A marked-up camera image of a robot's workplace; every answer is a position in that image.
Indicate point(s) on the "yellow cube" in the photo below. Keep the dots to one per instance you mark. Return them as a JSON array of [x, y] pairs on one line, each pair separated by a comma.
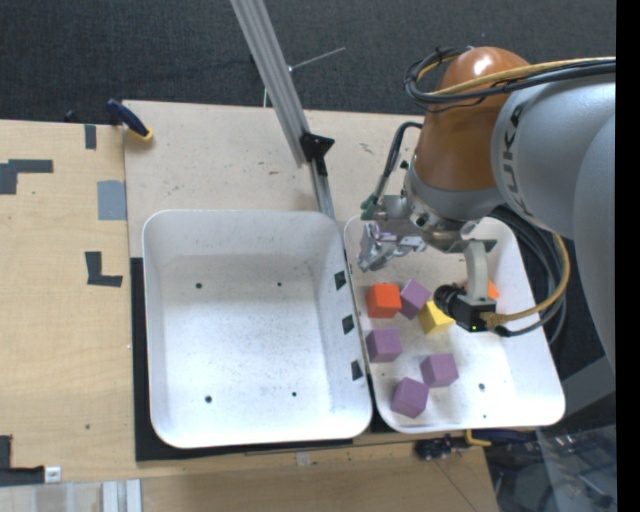
[[434, 320]]

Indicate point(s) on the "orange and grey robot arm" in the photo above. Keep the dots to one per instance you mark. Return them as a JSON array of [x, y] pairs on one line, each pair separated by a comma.
[[545, 150]]

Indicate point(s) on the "white plastic tray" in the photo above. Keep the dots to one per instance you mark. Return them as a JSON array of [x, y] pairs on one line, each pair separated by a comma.
[[240, 330], [500, 380]]

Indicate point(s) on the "black cylinder on white bracket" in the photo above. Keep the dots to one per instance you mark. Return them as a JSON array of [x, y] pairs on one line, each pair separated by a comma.
[[470, 312]]

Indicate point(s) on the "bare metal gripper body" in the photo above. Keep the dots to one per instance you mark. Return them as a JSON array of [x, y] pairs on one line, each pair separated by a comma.
[[400, 215]]

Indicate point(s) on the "purple cube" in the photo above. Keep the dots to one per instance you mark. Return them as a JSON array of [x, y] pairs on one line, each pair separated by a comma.
[[384, 345], [410, 397], [414, 297], [439, 370]]

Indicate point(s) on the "orange cube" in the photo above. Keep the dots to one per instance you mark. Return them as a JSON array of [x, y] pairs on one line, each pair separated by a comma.
[[384, 300], [492, 291]]

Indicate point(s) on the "pale wood board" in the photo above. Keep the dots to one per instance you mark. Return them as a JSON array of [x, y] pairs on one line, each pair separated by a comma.
[[225, 160]]

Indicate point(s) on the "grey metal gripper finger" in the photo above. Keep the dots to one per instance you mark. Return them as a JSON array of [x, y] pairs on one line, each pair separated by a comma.
[[402, 246], [369, 250]]

